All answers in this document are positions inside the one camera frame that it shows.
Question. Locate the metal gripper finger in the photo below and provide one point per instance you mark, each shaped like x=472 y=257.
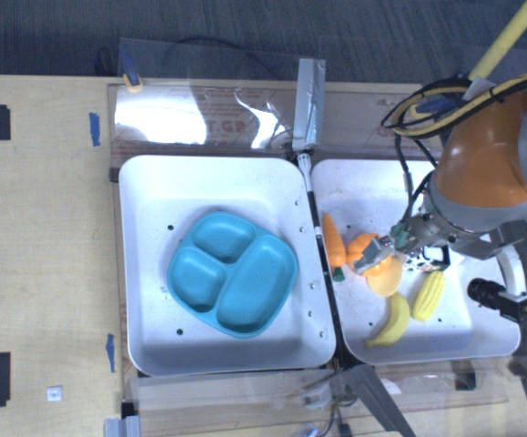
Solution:
x=372 y=252

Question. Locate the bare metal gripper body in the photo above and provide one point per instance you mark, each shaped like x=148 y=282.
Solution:
x=427 y=232

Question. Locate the orange pumpkin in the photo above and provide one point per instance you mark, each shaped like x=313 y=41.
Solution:
x=358 y=244

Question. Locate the white packet with black print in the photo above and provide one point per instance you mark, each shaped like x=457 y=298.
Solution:
x=436 y=261

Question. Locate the yellow-orange round toy fruit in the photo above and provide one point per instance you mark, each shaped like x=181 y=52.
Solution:
x=387 y=281

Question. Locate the orange carrot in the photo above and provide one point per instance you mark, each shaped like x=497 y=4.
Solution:
x=333 y=244

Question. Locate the yellow corn cob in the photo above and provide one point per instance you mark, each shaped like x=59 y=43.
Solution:
x=429 y=295

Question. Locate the yellow banana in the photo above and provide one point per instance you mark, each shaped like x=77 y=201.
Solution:
x=398 y=319

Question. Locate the white plastic tray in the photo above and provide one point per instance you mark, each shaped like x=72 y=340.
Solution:
x=226 y=175
x=454 y=335

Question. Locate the blue divided plate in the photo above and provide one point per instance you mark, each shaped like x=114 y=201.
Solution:
x=245 y=285

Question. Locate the black cylinder on white bracket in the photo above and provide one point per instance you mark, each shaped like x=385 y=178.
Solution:
x=495 y=295

